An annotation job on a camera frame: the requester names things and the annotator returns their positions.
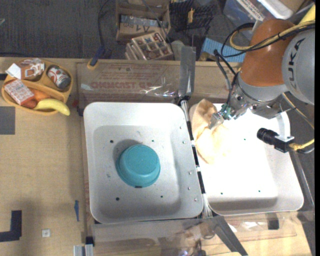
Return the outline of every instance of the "blue cap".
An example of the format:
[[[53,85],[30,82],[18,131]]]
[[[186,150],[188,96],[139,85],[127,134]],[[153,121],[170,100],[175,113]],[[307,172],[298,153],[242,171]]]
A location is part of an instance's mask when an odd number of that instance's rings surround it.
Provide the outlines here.
[[[124,150],[116,161],[116,171],[129,186],[145,188],[160,175],[157,153],[146,145],[133,145]]]

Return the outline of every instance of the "banana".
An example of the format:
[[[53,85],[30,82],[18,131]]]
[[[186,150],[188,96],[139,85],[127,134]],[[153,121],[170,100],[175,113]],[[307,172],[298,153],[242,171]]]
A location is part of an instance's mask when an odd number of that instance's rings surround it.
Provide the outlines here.
[[[34,110],[47,109],[57,110],[66,116],[70,115],[70,109],[68,108],[68,106],[64,104],[62,101],[55,98],[45,98],[43,100],[40,100],[38,104],[34,107]]]

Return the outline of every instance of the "food packaging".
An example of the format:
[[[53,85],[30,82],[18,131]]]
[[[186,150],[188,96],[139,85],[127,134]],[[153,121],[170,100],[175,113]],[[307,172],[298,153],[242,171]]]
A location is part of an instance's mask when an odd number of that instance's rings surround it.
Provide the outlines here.
[[[45,71],[45,63],[39,58],[26,58],[13,63],[5,72],[17,79],[35,80]]]
[[[34,99],[35,94],[21,80],[13,80],[4,86],[4,90],[20,106]]]

